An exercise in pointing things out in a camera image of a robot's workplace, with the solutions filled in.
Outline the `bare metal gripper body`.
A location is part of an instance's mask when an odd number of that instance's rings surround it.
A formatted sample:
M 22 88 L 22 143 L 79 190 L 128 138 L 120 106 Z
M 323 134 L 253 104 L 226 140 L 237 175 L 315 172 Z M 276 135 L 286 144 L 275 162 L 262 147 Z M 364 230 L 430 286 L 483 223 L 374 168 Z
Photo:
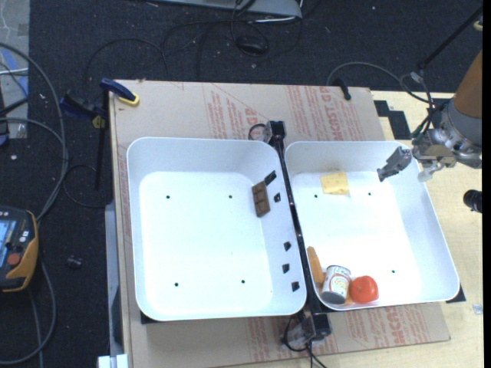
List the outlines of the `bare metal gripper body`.
M 482 120 L 458 110 L 442 110 L 433 116 L 433 128 L 413 145 L 413 156 L 425 169 L 454 167 L 456 163 L 481 169 Z

